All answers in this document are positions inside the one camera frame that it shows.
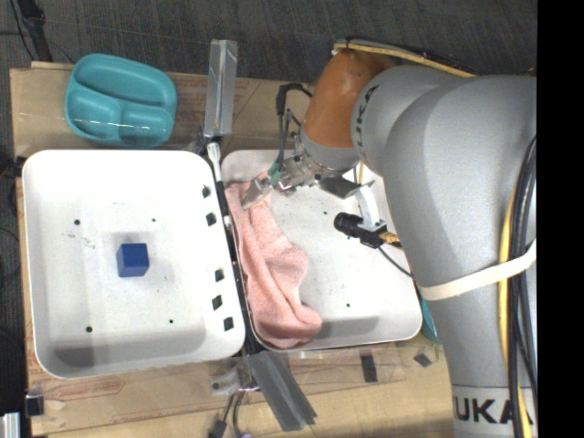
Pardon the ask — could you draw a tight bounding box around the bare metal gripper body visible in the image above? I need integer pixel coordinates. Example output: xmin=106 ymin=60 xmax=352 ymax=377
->
xmin=272 ymin=149 xmax=322 ymax=199

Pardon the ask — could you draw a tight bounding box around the pink cloth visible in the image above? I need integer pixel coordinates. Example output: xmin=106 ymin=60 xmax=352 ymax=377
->
xmin=224 ymin=179 xmax=324 ymax=351

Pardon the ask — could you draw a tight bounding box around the white plastic tray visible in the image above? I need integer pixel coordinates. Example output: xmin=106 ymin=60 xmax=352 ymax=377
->
xmin=219 ymin=148 xmax=423 ymax=353
xmin=21 ymin=148 xmax=247 ymax=380

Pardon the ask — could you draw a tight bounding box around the blue cube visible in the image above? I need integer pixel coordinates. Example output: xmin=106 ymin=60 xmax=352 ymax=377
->
xmin=115 ymin=242 xmax=151 ymax=278

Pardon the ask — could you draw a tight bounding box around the teal divided plate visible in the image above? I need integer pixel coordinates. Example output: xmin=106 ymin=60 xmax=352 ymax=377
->
xmin=64 ymin=52 xmax=179 ymax=150

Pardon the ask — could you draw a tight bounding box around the brown cardboard board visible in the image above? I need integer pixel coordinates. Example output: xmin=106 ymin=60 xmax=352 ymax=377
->
xmin=8 ymin=60 xmax=458 ymax=438

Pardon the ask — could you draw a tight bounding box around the black cylinder on white bracket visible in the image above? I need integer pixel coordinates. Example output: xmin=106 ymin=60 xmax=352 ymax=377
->
xmin=332 ymin=179 xmax=390 ymax=250

